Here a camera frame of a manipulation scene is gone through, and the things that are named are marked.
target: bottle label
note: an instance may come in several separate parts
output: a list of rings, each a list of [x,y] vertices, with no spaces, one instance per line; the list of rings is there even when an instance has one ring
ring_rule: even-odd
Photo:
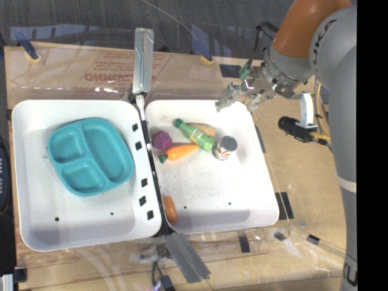
[[[198,141],[198,139],[199,139],[199,137],[201,137],[202,134],[203,134],[202,131],[200,131],[199,129],[196,129],[196,130],[194,130],[194,132],[190,135],[189,140],[190,140],[191,142],[194,142],[194,143],[196,144],[197,141]]]

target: tin can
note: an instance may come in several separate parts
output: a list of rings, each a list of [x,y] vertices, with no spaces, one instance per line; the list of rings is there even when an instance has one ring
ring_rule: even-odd
[[[237,149],[237,141],[232,136],[224,136],[213,147],[213,155],[220,161],[225,161]]]

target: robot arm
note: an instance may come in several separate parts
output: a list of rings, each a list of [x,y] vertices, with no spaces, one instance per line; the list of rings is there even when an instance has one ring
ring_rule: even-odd
[[[356,218],[357,7],[350,0],[295,0],[266,51],[240,87],[229,85],[216,102],[220,111],[245,93],[257,105],[275,95],[297,99],[302,120],[283,117],[279,127],[305,141],[315,128],[311,101],[294,88],[315,76],[329,92],[331,149],[346,217],[346,257],[341,291],[358,290]]]

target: bottle cap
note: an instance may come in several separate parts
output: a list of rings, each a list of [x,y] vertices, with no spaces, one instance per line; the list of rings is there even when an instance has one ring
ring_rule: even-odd
[[[164,163],[168,160],[169,156],[167,154],[159,155],[159,160],[161,163]]]
[[[183,124],[183,121],[181,119],[175,120],[175,123],[174,123],[175,127],[180,128],[182,124]]]

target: purple vegetable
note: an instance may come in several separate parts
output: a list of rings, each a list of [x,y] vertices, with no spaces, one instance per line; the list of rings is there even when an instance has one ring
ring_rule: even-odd
[[[172,139],[168,133],[160,130],[153,134],[152,146],[158,150],[166,151],[172,146]]]

